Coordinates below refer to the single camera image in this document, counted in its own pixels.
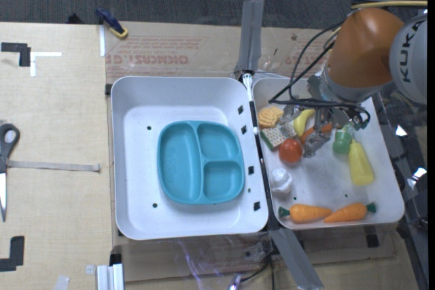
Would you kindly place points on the red orange tomato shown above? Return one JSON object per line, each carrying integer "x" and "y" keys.
{"x": 290, "y": 151}

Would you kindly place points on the brown cardboard board red print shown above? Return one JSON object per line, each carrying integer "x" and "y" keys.
{"x": 204, "y": 51}

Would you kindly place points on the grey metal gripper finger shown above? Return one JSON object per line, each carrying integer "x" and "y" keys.
{"x": 316, "y": 144}
{"x": 290, "y": 113}

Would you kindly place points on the yellow waffle biscuit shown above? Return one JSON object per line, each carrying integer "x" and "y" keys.
{"x": 268, "y": 117}

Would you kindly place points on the small orange carrot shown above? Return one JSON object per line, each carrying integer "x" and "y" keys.
{"x": 307, "y": 134}

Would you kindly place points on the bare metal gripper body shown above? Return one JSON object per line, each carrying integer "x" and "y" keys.
{"x": 334, "y": 117}

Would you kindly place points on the white garlic bulb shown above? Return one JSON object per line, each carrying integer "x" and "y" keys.
{"x": 281, "y": 181}

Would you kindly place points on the green bottle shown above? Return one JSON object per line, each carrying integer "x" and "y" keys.
{"x": 341, "y": 144}

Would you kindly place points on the blue divided plate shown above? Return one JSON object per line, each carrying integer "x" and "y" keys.
{"x": 183, "y": 159}

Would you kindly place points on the green and white patterned packet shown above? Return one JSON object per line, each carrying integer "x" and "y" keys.
{"x": 276, "y": 137}

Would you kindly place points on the orange carrot with green top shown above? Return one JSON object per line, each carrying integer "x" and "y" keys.
{"x": 350, "y": 212}
{"x": 309, "y": 213}

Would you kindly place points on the yellow bottle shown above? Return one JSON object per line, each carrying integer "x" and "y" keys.
{"x": 360, "y": 166}

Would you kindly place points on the yellow banana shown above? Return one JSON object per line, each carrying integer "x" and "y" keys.
{"x": 300, "y": 122}

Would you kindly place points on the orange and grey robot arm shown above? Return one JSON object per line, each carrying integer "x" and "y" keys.
{"x": 363, "y": 47}

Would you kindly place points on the white plastic tray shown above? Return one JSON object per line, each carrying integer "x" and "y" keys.
{"x": 323, "y": 176}
{"x": 136, "y": 163}

